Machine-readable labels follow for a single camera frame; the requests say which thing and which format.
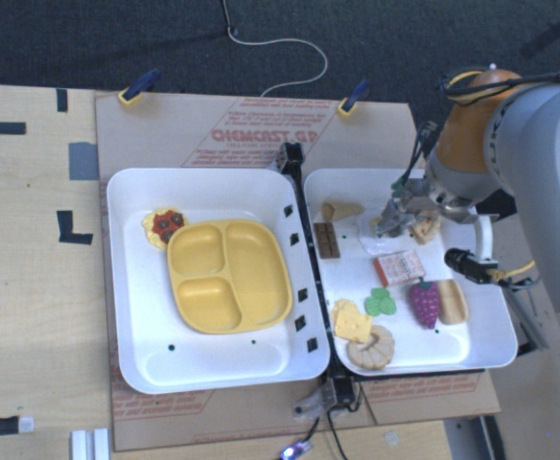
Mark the brown cardboard board red print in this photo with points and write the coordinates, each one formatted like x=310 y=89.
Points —
x=174 y=132

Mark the black cylinder on white bracket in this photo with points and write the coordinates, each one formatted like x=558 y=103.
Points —
x=469 y=264

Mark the brown chocolate bar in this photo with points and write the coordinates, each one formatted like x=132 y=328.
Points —
x=327 y=241

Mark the purple grapes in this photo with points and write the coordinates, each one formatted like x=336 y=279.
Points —
x=425 y=305

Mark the beige round biscuit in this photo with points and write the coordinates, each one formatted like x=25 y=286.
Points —
x=376 y=355

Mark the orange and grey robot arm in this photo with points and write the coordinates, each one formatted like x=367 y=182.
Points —
x=524 y=151

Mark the yellow cheese slice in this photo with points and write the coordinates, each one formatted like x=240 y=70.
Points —
x=352 y=324

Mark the yellow divided plate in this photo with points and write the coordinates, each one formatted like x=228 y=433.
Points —
x=251 y=266

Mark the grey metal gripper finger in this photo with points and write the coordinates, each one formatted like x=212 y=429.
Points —
x=399 y=223
x=384 y=218

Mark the beige bread bun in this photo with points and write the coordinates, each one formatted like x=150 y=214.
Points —
x=452 y=302

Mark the clear plastic packet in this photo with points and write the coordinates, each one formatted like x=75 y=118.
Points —
x=380 y=245

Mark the beige ice cream cone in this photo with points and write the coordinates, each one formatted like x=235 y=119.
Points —
x=342 y=210

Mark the green lettuce leaf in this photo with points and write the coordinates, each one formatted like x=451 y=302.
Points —
x=380 y=303

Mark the pizza slice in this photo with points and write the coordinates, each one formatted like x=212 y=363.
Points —
x=426 y=230

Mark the orange and white carton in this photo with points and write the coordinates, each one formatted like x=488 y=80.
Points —
x=399 y=268

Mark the white plastic tray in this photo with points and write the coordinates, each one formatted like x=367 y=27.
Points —
x=472 y=333
x=136 y=305

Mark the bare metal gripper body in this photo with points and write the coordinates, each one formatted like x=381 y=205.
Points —
x=421 y=197

